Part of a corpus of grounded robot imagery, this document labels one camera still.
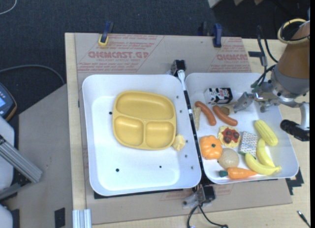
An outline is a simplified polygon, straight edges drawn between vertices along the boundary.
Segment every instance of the sausage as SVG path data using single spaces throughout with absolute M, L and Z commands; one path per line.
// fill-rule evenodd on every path
M 227 116 L 218 105 L 215 105 L 214 107 L 212 107 L 213 111 L 215 112 L 215 114 L 224 122 L 227 123 L 230 126 L 237 126 L 238 122 L 235 119 L 230 118 L 229 116 Z
M 200 101 L 197 101 L 195 103 L 196 107 L 200 107 L 201 111 L 204 113 L 204 115 L 206 115 L 208 122 L 211 126 L 215 126 L 217 121 L 215 116 L 213 115 L 212 111 L 203 103 Z

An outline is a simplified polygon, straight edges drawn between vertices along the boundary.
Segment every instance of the carrot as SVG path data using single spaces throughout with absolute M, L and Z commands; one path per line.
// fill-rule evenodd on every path
M 220 177 L 228 176 L 231 179 L 243 179 L 253 175 L 257 175 L 255 171 L 240 168 L 240 167 L 229 167 L 227 171 L 221 170 L 219 172 Z

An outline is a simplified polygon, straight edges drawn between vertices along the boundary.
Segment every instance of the corn cob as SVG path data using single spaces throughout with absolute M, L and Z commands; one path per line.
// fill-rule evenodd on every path
M 270 146 L 276 146 L 278 143 L 278 138 L 271 128 L 263 120 L 255 121 L 255 128 L 261 135 L 262 139 L 268 143 Z

